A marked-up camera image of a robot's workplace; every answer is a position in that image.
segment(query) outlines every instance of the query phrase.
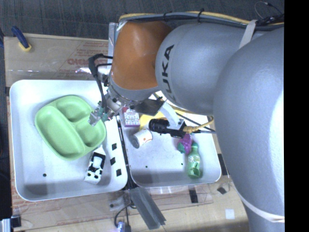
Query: white strap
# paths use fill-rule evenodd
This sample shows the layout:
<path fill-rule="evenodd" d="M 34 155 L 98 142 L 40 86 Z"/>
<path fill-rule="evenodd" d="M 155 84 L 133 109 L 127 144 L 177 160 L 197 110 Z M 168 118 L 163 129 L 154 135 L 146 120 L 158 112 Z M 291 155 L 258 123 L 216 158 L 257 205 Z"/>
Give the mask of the white strap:
<path fill-rule="evenodd" d="M 252 210 L 254 213 L 259 215 L 260 217 L 262 217 L 262 218 L 264 218 L 264 219 L 266 219 L 266 220 L 268 220 L 270 222 L 282 222 L 282 223 L 285 223 L 285 220 L 284 220 L 285 217 L 284 216 L 279 216 L 279 215 L 268 213 L 266 211 L 262 211 L 259 208 L 256 208 L 254 205 L 250 204 L 247 200 L 245 200 L 244 197 L 242 197 L 237 190 L 236 190 L 236 192 L 238 193 L 241 201 L 245 204 L 245 206 L 247 206 L 250 210 Z"/>
<path fill-rule="evenodd" d="M 251 38 L 253 36 L 254 33 L 254 29 L 255 29 L 255 22 L 257 20 L 252 20 L 248 23 L 245 33 L 243 34 L 243 37 L 241 39 L 239 48 L 241 49 L 245 44 L 249 43 L 251 41 Z"/>

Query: can lid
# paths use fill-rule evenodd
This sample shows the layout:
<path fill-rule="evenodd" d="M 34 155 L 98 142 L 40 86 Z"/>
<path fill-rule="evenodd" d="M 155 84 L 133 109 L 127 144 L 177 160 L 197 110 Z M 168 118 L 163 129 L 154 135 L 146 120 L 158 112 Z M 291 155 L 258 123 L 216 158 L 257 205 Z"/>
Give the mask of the can lid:
<path fill-rule="evenodd" d="M 131 135 L 129 137 L 130 142 L 134 146 L 134 148 L 138 149 L 140 147 L 140 142 L 135 135 Z"/>

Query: purple object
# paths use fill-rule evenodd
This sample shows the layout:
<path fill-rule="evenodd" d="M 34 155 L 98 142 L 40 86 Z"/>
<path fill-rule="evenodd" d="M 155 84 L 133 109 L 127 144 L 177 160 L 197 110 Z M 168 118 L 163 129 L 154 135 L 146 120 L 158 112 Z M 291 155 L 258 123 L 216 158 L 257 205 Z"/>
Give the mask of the purple object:
<path fill-rule="evenodd" d="M 190 134 L 186 133 L 177 143 L 177 149 L 181 153 L 189 154 L 191 152 L 192 139 Z"/>

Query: plastic container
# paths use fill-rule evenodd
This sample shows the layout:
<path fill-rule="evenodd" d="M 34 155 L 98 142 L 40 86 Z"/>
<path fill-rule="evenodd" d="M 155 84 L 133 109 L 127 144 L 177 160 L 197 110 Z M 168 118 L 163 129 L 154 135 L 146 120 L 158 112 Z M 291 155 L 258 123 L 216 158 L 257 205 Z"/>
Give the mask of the plastic container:
<path fill-rule="evenodd" d="M 106 136 L 101 120 L 94 127 L 88 123 L 92 110 L 82 98 L 68 95 L 41 108 L 35 126 L 57 156 L 75 160 L 97 148 Z"/>

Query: white sticker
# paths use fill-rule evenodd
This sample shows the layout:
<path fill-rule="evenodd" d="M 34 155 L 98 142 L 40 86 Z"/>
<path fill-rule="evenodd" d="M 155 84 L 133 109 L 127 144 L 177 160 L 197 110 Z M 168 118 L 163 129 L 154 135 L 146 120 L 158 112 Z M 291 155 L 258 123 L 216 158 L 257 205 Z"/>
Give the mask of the white sticker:
<path fill-rule="evenodd" d="M 234 209 L 225 209 L 225 218 L 228 220 L 235 220 Z"/>

